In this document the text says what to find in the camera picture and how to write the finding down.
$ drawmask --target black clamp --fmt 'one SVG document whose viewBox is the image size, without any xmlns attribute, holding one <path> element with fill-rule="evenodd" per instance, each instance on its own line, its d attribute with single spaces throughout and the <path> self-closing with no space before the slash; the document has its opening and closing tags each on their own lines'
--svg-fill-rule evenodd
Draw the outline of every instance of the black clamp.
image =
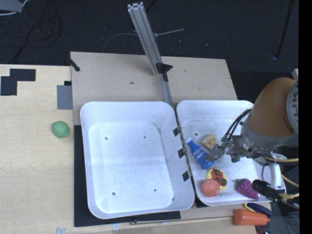
<svg viewBox="0 0 312 234">
<path fill-rule="evenodd" d="M 164 64 L 164 63 L 156 63 L 156 68 L 159 74 L 162 74 L 162 77 L 165 81 L 168 81 L 167 72 L 173 68 L 173 66 Z"/>
</svg>

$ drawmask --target dark floor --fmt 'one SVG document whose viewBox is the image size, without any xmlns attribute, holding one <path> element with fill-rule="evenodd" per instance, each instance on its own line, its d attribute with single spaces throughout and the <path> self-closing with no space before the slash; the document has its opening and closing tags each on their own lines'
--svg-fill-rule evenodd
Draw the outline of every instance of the dark floor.
<svg viewBox="0 0 312 234">
<path fill-rule="evenodd" d="M 239 99 L 254 101 L 298 68 L 299 0 L 29 0 L 22 13 L 0 16 L 0 63 L 69 66 L 71 51 L 144 55 L 138 37 L 108 42 L 133 33 L 127 5 L 141 1 L 155 33 L 184 29 L 156 38 L 160 54 L 225 59 Z"/>
</svg>

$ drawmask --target bottle cap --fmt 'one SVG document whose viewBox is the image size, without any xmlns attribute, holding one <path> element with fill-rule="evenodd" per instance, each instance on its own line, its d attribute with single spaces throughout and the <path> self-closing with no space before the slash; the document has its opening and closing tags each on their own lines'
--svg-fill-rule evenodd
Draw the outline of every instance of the bottle cap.
<svg viewBox="0 0 312 234">
<path fill-rule="evenodd" d="M 192 138 L 188 137 L 187 139 L 185 139 L 185 143 L 188 144 L 191 140 L 192 140 Z"/>
</svg>

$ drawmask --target white tray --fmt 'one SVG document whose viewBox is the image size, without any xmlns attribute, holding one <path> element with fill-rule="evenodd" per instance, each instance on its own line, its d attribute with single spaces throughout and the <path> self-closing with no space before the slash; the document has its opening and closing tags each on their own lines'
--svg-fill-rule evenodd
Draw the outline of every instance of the white tray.
<svg viewBox="0 0 312 234">
<path fill-rule="evenodd" d="M 88 102 L 80 111 L 91 213 L 103 219 L 185 210 L 195 194 L 176 115 L 165 102 Z"/>
<path fill-rule="evenodd" d="M 191 137 L 195 143 L 200 144 L 206 135 L 216 134 L 217 141 L 221 144 L 221 138 L 233 121 L 243 111 L 252 107 L 252 103 L 243 100 L 185 100 L 177 105 L 176 112 L 184 139 Z M 240 135 L 240 130 L 241 126 L 238 125 L 234 135 Z M 255 179 L 261 179 L 262 166 L 253 159 L 246 157 L 241 158 L 237 163 L 232 163 L 229 155 L 223 155 L 212 165 L 212 168 L 217 167 L 226 174 L 228 179 L 226 189 L 214 197 L 204 196 L 200 185 L 204 181 L 207 171 L 192 156 L 191 149 L 188 145 L 186 145 L 186 149 L 195 183 L 195 193 L 204 204 L 208 206 L 220 206 L 269 201 L 262 195 L 259 195 L 258 200 L 249 199 L 235 190 L 236 179 L 247 178 L 251 182 Z M 264 170 L 264 178 L 270 183 L 271 173 L 269 168 Z"/>
</svg>

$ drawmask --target plastic container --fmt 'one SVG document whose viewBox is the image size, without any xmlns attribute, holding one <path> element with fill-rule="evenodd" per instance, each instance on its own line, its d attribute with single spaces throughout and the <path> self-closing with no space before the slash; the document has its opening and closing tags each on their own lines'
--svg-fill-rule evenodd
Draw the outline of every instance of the plastic container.
<svg viewBox="0 0 312 234">
<path fill-rule="evenodd" d="M 204 169 L 209 169 L 215 163 L 214 161 L 210 161 L 208 163 L 206 162 L 206 158 L 209 156 L 208 151 L 206 151 L 202 146 L 195 144 L 192 138 L 187 138 L 185 142 L 190 146 L 193 156 Z"/>
<path fill-rule="evenodd" d="M 270 219 L 262 213 L 237 209 L 234 213 L 234 221 L 237 225 L 266 225 Z"/>
</svg>

